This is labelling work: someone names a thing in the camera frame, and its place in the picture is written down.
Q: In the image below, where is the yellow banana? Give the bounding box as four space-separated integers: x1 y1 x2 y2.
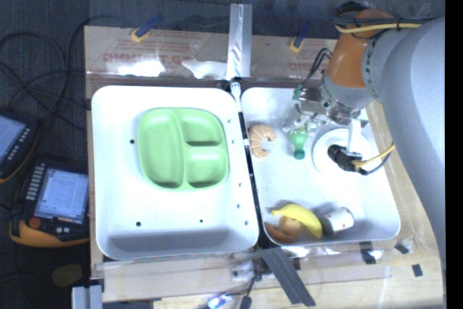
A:
271 203 323 240

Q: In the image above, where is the orange round bun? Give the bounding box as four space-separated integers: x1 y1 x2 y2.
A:
279 216 303 240

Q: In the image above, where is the green bottle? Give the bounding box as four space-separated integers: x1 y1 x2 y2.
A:
288 124 310 161

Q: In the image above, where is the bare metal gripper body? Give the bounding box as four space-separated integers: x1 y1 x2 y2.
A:
294 85 364 127

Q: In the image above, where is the white bowl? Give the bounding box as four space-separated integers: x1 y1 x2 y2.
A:
312 126 374 175

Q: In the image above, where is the brown cardboard board red print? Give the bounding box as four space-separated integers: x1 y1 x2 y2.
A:
83 25 446 309

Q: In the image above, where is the green divided plate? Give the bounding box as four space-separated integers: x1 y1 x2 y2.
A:
136 106 231 191

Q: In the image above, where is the tan croissant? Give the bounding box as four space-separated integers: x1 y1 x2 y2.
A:
247 124 277 158

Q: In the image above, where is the black cylinder on white bracket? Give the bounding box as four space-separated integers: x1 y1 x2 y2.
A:
326 118 364 173

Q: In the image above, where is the white plastic tray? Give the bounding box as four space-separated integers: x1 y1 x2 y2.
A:
239 86 402 247
90 85 260 261

